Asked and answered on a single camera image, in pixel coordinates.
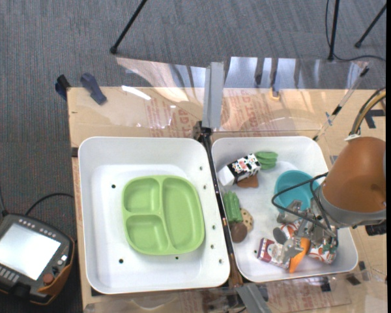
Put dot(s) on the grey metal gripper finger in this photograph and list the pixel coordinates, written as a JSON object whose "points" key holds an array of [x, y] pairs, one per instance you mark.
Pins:
{"points": [[288, 250], [295, 211]]}

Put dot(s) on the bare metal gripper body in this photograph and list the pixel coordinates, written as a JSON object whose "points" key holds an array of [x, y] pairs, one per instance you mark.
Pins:
{"points": [[317, 231]]}

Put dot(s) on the orange carrot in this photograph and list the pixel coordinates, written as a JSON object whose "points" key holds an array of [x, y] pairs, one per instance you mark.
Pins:
{"points": [[296, 262]]}

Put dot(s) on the orange and white can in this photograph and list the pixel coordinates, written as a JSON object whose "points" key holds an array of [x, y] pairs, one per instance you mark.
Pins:
{"points": [[290, 231], [322, 255]]}

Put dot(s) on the red and white carton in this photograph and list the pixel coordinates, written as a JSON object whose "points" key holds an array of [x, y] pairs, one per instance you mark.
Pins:
{"points": [[267, 251]]}

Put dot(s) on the teal bowl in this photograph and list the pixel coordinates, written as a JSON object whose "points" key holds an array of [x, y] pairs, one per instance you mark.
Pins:
{"points": [[293, 186]]}

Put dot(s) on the white plastic tray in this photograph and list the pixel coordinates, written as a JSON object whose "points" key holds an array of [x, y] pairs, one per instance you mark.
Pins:
{"points": [[107, 240], [264, 207]]}

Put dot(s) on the chocolate chip biscuit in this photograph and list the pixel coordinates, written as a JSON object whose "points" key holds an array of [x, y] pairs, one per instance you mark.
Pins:
{"points": [[248, 218]]}

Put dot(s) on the brown round doughnut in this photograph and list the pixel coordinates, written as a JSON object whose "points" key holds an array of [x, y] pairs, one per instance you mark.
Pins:
{"points": [[238, 232]]}

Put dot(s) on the brown flat toy food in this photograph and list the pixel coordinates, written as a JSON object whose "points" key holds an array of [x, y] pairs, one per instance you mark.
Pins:
{"points": [[249, 183]]}

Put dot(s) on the green sliced cucumber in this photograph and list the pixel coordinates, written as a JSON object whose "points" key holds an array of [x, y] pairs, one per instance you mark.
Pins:
{"points": [[267, 159]]}

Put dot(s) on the green asparagus bunch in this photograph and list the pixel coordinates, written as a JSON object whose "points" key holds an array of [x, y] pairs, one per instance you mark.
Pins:
{"points": [[232, 207]]}

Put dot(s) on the cow print milk carton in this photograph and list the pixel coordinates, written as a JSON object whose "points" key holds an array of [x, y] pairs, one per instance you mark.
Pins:
{"points": [[242, 169]]}

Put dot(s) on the green divided plate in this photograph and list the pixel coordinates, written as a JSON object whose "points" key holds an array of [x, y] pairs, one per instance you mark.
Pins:
{"points": [[179, 214]]}

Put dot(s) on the black block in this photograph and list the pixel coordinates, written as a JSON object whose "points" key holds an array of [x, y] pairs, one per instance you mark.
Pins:
{"points": [[200, 132]]}

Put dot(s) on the brown cardboard board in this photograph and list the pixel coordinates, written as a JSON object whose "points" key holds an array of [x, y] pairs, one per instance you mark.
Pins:
{"points": [[124, 116]]}

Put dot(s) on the black cylinder on white bracket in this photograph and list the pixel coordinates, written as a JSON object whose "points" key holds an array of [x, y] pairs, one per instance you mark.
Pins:
{"points": [[376, 229]]}

